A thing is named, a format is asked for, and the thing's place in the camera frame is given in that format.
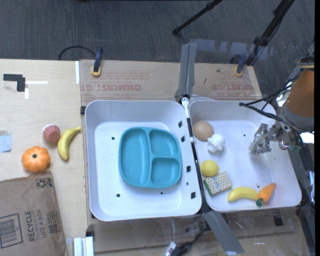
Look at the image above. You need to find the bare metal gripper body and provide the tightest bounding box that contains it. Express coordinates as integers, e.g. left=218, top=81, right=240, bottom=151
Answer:
left=269, top=120, right=315, bottom=151

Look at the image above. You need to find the white plastic tray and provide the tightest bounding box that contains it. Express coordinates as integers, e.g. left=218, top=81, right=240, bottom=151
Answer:
left=187, top=100, right=303, bottom=213
left=84, top=99, right=203, bottom=222

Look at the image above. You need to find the white cauliflower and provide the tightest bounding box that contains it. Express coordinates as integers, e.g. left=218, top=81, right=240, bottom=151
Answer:
left=206, top=133, right=225, bottom=154

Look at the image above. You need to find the orange carrot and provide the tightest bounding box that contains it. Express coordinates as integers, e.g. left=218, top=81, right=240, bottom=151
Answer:
left=255, top=182, right=277, bottom=208

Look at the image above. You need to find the yellow banana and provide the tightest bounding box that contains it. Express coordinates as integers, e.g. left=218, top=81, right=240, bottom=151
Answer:
left=227, top=186, right=259, bottom=203
left=57, top=126, right=82, bottom=162

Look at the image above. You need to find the yellow lemon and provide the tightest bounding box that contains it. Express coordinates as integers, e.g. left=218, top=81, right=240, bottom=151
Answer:
left=200, top=159, right=221, bottom=178

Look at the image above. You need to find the yellow patterned carton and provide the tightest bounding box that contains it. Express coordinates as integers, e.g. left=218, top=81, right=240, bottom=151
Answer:
left=202, top=171, right=233, bottom=197

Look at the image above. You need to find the tan speckled egg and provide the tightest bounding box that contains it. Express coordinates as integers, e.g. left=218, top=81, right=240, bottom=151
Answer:
left=192, top=120, right=214, bottom=142

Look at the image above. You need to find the black tripod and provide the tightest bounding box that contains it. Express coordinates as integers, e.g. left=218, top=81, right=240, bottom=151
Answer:
left=172, top=0, right=296, bottom=66

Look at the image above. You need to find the brown cardboard board red print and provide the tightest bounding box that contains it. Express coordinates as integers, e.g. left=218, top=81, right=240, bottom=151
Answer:
left=79, top=59, right=303, bottom=253

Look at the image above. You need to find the blue divided plate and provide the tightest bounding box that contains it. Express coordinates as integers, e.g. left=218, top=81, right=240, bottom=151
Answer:
left=118, top=126, right=183, bottom=189

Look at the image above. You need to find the pink cupcake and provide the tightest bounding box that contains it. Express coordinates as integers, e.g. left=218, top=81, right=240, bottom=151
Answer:
left=42, top=124, right=61, bottom=144

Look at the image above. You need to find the orange pumpkin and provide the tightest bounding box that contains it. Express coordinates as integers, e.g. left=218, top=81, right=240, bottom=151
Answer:
left=21, top=146, right=52, bottom=174

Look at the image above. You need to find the brown paper bag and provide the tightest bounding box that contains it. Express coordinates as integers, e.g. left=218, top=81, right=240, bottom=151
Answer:
left=0, top=171, right=67, bottom=256

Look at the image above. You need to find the black block with thin wires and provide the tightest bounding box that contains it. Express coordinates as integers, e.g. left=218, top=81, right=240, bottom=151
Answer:
left=163, top=239, right=201, bottom=256

